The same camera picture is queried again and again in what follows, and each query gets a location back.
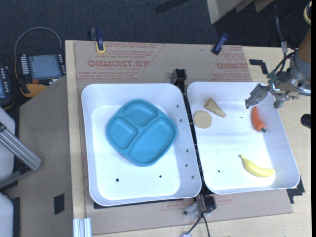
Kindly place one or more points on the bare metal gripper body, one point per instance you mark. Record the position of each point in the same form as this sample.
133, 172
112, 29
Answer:
293, 83

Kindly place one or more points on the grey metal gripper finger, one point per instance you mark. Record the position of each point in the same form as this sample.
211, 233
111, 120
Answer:
256, 95
280, 102

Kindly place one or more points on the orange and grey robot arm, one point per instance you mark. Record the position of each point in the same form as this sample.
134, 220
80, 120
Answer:
304, 55

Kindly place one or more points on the orange carrot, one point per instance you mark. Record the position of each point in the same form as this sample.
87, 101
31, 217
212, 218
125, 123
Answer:
256, 118

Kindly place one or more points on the pale yellow pizza slice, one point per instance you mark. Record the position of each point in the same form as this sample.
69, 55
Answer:
214, 107

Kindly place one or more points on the white plastic tray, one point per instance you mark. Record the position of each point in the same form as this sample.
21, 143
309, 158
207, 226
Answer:
229, 147
138, 186

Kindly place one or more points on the beige round biscuit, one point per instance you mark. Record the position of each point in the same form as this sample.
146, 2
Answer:
202, 119

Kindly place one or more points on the yellow banana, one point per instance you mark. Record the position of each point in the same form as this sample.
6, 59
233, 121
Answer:
258, 170

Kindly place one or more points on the thin black and white rod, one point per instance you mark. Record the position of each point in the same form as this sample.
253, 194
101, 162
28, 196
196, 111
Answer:
195, 142

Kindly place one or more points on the brown cardboard board red print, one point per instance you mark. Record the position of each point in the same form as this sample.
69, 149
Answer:
148, 58

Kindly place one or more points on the blue divided plate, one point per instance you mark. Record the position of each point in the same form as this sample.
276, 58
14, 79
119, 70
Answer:
142, 132

